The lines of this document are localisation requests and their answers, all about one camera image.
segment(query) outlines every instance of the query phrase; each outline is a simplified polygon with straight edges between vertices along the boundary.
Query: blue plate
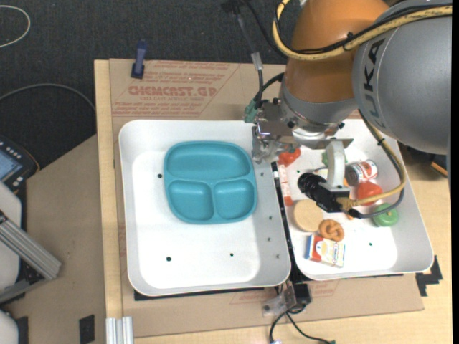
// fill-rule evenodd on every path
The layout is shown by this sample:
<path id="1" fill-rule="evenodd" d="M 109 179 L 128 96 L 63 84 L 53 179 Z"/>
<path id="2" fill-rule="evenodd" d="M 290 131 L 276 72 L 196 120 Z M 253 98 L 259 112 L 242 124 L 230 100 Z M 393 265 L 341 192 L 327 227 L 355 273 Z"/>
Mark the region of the blue plate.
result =
<path id="1" fill-rule="evenodd" d="M 232 143 L 174 145 L 164 159 L 164 183 L 172 212 L 189 223 L 241 221 L 257 205 L 252 160 Z"/>

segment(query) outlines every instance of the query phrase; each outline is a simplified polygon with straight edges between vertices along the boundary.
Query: tomato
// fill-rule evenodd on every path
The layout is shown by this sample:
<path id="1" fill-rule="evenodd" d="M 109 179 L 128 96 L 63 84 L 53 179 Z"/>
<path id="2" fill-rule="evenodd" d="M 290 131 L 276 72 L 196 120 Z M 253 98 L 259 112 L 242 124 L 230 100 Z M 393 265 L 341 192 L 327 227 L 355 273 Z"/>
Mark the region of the tomato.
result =
<path id="1" fill-rule="evenodd" d="M 300 148 L 296 148 L 293 153 L 291 152 L 284 152 L 279 154 L 279 164 L 283 164 L 285 167 L 288 167 L 290 164 L 292 164 L 296 158 L 298 158 L 301 155 L 301 150 Z"/>
<path id="2" fill-rule="evenodd" d="M 375 183 L 372 183 L 370 181 L 365 181 L 359 183 L 359 186 L 357 187 L 357 198 L 360 199 L 365 199 L 370 196 L 374 195 L 379 195 L 382 194 L 382 188 L 380 185 L 376 185 Z M 373 205 L 375 201 L 370 202 L 370 203 L 365 203 L 365 206 L 368 205 Z"/>

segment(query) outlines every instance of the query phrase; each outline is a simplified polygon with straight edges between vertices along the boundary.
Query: pretzel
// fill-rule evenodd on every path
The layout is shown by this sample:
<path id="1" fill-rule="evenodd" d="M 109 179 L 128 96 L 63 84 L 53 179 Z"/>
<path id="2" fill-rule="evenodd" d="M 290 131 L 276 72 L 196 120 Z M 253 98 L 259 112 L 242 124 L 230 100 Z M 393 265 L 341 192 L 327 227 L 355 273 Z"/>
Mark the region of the pretzel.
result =
<path id="1" fill-rule="evenodd" d="M 318 226 L 318 231 L 323 238 L 340 242 L 344 238 L 343 227 L 333 219 L 324 219 Z"/>

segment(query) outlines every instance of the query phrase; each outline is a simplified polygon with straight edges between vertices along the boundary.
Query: red and white can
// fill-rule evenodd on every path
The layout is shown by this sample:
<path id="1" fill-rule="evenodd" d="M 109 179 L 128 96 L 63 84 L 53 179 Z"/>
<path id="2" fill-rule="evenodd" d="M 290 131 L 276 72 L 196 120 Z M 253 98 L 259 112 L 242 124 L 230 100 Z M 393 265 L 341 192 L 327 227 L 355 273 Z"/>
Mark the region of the red and white can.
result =
<path id="1" fill-rule="evenodd" d="M 371 159 L 363 162 L 356 162 L 346 166 L 344 177 L 350 186 L 358 185 L 361 182 L 372 180 L 378 176 L 376 163 Z"/>

